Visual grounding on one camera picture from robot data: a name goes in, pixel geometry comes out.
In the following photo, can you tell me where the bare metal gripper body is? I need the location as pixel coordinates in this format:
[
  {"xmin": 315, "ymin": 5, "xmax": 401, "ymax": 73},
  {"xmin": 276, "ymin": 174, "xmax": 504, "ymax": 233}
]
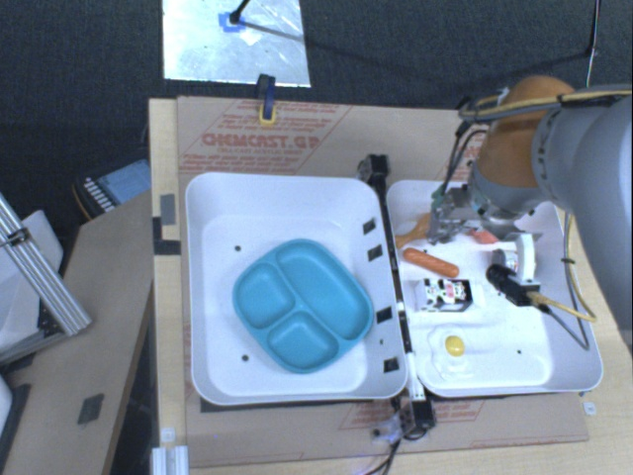
[{"xmin": 430, "ymin": 185, "xmax": 520, "ymax": 240}]

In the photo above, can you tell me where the orange carrot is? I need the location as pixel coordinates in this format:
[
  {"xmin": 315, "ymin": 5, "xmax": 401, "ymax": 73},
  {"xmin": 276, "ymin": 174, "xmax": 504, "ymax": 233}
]
[{"xmin": 395, "ymin": 212, "xmax": 433, "ymax": 249}]

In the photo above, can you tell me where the orange sausage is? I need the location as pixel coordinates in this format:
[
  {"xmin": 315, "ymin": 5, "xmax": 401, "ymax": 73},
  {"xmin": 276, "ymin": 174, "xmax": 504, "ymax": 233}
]
[{"xmin": 402, "ymin": 246, "xmax": 461, "ymax": 279}]

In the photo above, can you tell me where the thin black and white rod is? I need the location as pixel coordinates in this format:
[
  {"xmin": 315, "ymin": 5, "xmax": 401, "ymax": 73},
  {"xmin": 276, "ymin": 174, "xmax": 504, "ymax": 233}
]
[{"xmin": 373, "ymin": 175, "xmax": 422, "ymax": 401}]

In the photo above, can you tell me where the white and black carton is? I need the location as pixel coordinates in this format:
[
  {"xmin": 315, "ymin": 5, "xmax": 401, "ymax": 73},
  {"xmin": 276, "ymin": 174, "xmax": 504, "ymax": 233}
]
[{"xmin": 419, "ymin": 277, "xmax": 475, "ymax": 314}]

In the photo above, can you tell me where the white and yellow fried egg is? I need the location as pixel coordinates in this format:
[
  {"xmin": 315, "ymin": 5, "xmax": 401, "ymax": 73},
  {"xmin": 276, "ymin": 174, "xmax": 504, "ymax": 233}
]
[{"xmin": 426, "ymin": 328, "xmax": 475, "ymax": 381}]

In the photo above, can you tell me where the white plastic tray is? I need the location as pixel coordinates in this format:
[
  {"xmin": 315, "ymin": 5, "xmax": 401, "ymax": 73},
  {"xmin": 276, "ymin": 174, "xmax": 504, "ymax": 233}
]
[
  {"xmin": 184, "ymin": 171, "xmax": 409, "ymax": 408},
  {"xmin": 386, "ymin": 179, "xmax": 605, "ymax": 399}
]

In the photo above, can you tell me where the brown cardboard board red print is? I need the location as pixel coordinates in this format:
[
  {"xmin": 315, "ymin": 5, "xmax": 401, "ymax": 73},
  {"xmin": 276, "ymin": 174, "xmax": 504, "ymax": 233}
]
[{"xmin": 175, "ymin": 95, "xmax": 590, "ymax": 469}]

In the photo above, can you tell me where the blue divided plate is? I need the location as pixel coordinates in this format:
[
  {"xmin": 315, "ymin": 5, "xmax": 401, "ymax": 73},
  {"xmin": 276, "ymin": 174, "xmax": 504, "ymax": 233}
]
[{"xmin": 231, "ymin": 237, "xmax": 376, "ymax": 376}]

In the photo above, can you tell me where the black cylinder on white bracket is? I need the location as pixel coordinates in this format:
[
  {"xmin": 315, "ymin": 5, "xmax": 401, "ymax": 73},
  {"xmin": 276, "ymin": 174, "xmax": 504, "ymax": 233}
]
[{"xmin": 485, "ymin": 233, "xmax": 543, "ymax": 309}]

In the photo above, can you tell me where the black block with thin wires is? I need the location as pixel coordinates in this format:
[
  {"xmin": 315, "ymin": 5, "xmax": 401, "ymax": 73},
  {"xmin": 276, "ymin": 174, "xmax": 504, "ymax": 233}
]
[
  {"xmin": 399, "ymin": 395, "xmax": 439, "ymax": 435},
  {"xmin": 356, "ymin": 153, "xmax": 393, "ymax": 186}
]

